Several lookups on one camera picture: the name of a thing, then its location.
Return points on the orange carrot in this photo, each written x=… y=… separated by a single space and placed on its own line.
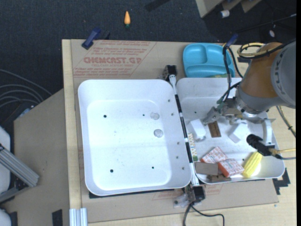
x=127 y=18

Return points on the white bottle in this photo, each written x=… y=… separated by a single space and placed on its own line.
x=197 y=128

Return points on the grey brown flat card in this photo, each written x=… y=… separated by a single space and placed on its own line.
x=207 y=168

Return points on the brown flat block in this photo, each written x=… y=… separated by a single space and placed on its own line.
x=218 y=178

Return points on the blue divided plate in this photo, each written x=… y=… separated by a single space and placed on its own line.
x=202 y=58

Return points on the white carton with orange print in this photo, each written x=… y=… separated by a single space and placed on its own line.
x=192 y=146

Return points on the orange packet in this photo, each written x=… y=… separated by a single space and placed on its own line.
x=214 y=155
x=231 y=167

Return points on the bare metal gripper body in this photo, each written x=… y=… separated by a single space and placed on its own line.
x=231 y=109

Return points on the white block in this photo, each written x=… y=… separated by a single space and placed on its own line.
x=235 y=134

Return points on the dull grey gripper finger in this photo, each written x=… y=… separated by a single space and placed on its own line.
x=210 y=115

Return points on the small clear round object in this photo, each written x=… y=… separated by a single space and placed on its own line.
x=158 y=133
x=155 y=115

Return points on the yellow corn cob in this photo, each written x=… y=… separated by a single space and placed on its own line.
x=252 y=163

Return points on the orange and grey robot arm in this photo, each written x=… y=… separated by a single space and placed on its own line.
x=263 y=79

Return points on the thin black and white rod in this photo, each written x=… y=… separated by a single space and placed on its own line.
x=183 y=123

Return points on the white plastic tray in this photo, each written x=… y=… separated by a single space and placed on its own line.
x=211 y=93
x=127 y=147

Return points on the brown cardboard board, red print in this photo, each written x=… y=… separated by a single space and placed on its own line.
x=131 y=62

